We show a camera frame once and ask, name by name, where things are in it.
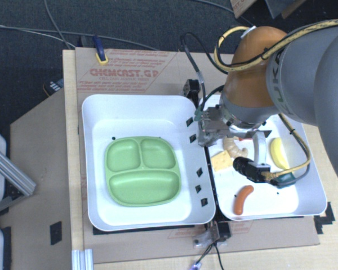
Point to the brown cardboard board red print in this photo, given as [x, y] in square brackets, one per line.
[124, 72]

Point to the green divided plate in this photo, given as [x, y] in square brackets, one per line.
[143, 179]

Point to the white plastic tray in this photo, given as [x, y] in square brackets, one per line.
[146, 218]
[270, 201]

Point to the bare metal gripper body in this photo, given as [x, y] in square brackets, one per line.
[214, 125]

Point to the yellow cheese wedge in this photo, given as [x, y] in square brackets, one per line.
[221, 161]

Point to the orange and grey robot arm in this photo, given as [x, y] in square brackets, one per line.
[301, 77]

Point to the orange sausage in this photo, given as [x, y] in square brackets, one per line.
[241, 200]

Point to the yellow banana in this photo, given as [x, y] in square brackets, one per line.
[279, 153]

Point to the beige toy croissant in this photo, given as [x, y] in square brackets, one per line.
[233, 148]

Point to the black cylinder on white bracket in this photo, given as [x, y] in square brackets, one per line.
[252, 169]

